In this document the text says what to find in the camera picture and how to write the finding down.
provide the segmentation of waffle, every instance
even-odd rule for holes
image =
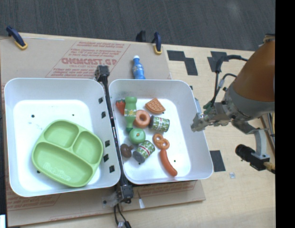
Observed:
[[[154,98],[153,100],[146,103],[146,108],[155,114],[163,113],[166,109],[163,107],[163,105],[158,101],[157,98]]]

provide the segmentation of wooden table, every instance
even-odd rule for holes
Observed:
[[[162,45],[172,79],[182,80],[193,87],[193,93],[201,107],[206,104],[214,93],[215,73],[210,70],[208,57],[211,51],[226,52],[249,58],[252,51],[226,50],[205,47],[187,47]],[[186,58],[193,58],[198,75],[188,75],[184,61],[169,60],[167,51],[184,52]],[[221,78],[225,73],[237,74],[243,61],[231,60],[224,62]],[[225,86],[233,81],[227,77]],[[216,101],[223,98],[221,91]],[[250,122],[254,127],[263,128],[260,119]],[[171,206],[124,211],[124,217],[133,228],[273,228],[276,227],[275,213],[275,175],[268,171],[256,171],[248,162],[241,161],[235,154],[239,144],[256,148],[254,135],[245,135],[231,124],[222,127],[209,126],[205,130],[206,140],[211,151],[220,151],[225,171],[217,171],[206,180],[201,180],[206,200],[176,204]],[[275,163],[274,150],[271,142],[267,142],[267,153]],[[54,227],[117,227],[114,214],[104,214],[77,219],[53,221],[41,224],[26,225],[23,228],[54,228]]]

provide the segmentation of brown cylinder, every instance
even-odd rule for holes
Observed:
[[[233,88],[240,96],[274,102],[275,38],[266,40],[248,59],[235,81]]]

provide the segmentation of green plate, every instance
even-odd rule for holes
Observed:
[[[103,155],[102,141],[67,120],[49,124],[34,145],[31,159],[38,171],[69,187],[85,186]]]

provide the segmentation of blue water bottle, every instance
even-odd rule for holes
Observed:
[[[134,56],[134,65],[133,65],[133,75],[135,79],[146,79],[144,77],[144,69],[142,64],[139,62],[140,57],[139,56]]]

